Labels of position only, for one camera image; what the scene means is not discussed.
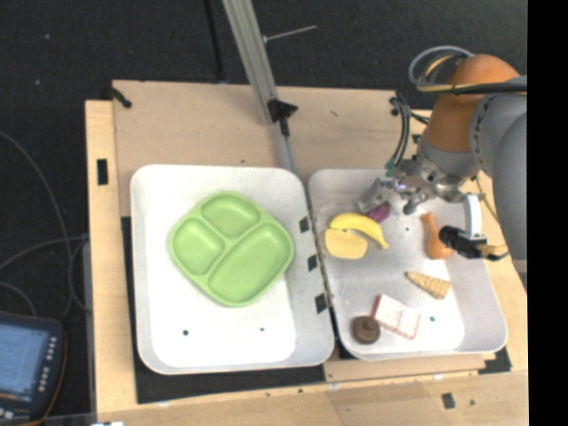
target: banana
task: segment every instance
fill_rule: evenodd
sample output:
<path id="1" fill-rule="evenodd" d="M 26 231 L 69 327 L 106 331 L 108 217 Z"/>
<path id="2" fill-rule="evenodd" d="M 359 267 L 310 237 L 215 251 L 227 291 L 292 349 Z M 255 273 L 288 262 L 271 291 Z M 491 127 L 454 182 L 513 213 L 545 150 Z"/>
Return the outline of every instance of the banana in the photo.
<path id="1" fill-rule="evenodd" d="M 358 213 L 343 213 L 337 215 L 329 223 L 329 227 L 338 230 L 354 230 L 363 232 L 381 245 L 383 249 L 389 247 L 383 236 L 383 229 L 373 218 Z"/>

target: green plate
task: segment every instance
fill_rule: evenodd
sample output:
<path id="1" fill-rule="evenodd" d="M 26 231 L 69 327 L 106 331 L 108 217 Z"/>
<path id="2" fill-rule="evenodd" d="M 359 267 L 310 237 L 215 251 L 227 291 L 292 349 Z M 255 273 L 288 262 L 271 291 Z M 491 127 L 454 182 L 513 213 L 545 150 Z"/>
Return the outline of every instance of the green plate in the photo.
<path id="1" fill-rule="evenodd" d="M 174 226 L 170 253 L 180 270 L 225 306 L 255 301 L 294 258 L 288 231 L 239 193 L 198 203 Z"/>

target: black bracket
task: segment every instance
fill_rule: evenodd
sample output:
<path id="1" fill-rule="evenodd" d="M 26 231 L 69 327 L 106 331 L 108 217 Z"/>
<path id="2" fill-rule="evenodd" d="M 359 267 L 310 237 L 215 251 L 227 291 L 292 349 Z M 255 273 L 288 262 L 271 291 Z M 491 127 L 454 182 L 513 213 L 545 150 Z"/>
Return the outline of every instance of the black bracket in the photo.
<path id="1" fill-rule="evenodd" d="M 270 101 L 268 101 L 268 111 L 270 112 L 272 122 L 280 123 L 280 132 L 284 136 L 290 135 L 290 128 L 288 127 L 288 118 L 292 116 L 292 114 L 296 110 L 298 110 L 298 106 L 294 106 L 293 104 L 288 104 L 282 101 L 278 101 L 277 99 L 271 99 Z"/>

